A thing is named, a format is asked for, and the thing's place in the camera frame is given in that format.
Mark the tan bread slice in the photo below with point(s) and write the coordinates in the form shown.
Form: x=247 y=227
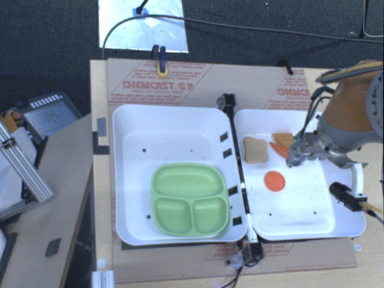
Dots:
x=255 y=150

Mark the black cylinder on white bracket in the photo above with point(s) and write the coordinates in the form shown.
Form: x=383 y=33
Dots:
x=345 y=192

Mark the brown cardboard board, red print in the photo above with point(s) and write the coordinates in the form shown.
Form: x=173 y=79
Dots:
x=192 y=82

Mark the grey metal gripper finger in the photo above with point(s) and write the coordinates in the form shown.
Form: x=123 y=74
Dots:
x=291 y=156
x=304 y=160

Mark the thin black and white rod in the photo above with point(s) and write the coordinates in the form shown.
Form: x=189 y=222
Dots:
x=240 y=166

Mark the white plastic tray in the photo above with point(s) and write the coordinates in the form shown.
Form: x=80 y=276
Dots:
x=168 y=130
x=300 y=211

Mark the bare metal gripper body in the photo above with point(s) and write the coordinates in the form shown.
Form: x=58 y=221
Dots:
x=315 y=147

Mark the green divided plate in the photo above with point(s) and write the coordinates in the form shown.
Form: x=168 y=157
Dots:
x=186 y=196

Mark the orange carrot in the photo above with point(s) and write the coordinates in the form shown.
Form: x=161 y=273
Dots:
x=279 y=150

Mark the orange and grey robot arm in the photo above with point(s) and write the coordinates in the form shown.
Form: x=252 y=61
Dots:
x=348 y=112

